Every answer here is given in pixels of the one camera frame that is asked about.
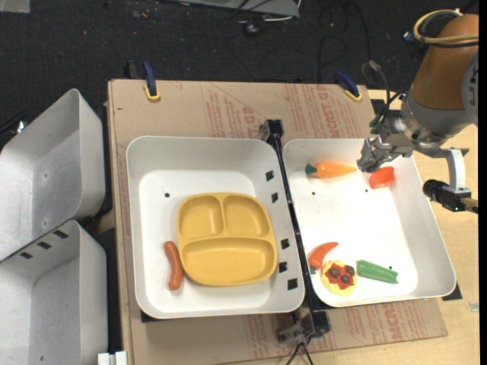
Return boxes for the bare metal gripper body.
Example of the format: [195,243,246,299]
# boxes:
[379,118,447,162]

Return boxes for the orange-red pepper piece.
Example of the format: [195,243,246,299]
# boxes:
[368,166,396,190]

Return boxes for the orange carrot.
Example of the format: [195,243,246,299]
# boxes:
[304,161,358,179]

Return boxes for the white plastic tray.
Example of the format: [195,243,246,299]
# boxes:
[125,135,307,320]
[282,138,458,309]
[0,87,108,262]
[0,219,110,365]

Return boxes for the thin black rod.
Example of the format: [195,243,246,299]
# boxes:
[273,134,320,316]

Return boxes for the red chili pepper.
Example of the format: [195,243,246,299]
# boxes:
[307,241,339,275]

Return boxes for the green celery stick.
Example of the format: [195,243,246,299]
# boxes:
[355,259,399,285]

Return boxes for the yellow spaghetti with meatballs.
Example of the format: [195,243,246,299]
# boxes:
[320,259,359,297]

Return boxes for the brown cardboard board red print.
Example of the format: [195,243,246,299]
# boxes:
[107,78,450,365]

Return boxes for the yellow divided plate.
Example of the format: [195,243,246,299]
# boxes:
[175,192,279,287]

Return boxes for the orange sausage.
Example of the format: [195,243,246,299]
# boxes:
[163,240,186,292]

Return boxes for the black cylinder on white bracket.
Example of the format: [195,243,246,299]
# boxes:
[422,148,473,213]

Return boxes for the black block with thin wires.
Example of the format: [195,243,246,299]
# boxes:
[257,119,286,143]
[276,309,331,346]

